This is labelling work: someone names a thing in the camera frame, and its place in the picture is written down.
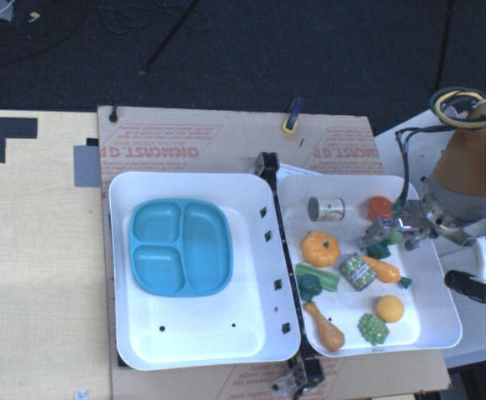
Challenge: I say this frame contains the orange toy carrot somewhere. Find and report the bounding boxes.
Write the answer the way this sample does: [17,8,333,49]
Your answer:
[359,254,413,290]

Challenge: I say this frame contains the yellow toy pumpkin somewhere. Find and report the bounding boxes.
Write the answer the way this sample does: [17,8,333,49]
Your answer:
[299,230,342,269]

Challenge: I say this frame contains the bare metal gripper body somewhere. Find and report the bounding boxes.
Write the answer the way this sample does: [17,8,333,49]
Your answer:
[393,199,478,248]

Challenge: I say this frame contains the black cylinder on white bracket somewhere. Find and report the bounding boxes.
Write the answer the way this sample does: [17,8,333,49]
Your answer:
[443,235,486,305]

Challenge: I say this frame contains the green peas carton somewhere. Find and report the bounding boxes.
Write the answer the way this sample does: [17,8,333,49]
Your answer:
[338,252,378,293]

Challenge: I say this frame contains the small white can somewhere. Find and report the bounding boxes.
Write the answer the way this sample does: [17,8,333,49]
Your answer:
[307,196,347,223]

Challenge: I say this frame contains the red toy tomato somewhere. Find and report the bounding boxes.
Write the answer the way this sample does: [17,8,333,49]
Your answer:
[367,195,395,223]

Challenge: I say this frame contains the orange toy chicken drumstick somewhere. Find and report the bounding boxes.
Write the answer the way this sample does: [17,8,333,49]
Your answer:
[303,300,346,353]

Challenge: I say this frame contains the green toy grapes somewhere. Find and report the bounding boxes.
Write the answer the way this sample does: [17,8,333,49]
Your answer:
[357,312,391,347]

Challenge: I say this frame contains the thin black and white rod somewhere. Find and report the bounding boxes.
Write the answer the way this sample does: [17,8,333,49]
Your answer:
[266,168,313,364]

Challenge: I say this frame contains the white paper sheet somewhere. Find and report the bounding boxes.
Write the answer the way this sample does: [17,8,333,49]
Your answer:
[276,162,323,179]

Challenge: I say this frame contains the orange toy ball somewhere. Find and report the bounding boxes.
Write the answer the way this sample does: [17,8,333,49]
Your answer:
[375,294,406,324]

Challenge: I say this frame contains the black block with thin wires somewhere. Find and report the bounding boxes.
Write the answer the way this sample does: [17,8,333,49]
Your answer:
[253,151,281,179]
[287,355,327,398]

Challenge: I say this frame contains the green toy vegetable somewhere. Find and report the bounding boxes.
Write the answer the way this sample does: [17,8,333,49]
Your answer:
[365,228,405,261]

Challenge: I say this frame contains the white plastic tray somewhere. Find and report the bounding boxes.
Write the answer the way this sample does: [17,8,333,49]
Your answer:
[108,171,303,372]
[276,173,464,358]

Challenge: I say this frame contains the blue divided plate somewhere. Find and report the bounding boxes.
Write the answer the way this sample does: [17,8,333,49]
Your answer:
[128,197,234,298]

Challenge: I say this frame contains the green toy celery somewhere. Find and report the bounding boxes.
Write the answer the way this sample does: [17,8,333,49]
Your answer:
[294,262,342,293]

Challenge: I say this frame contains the dark green toy broccoli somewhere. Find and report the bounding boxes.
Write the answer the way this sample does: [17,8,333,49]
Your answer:
[296,273,324,303]

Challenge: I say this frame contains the brown cardboard board red print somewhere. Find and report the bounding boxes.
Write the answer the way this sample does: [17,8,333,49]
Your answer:
[96,105,453,400]

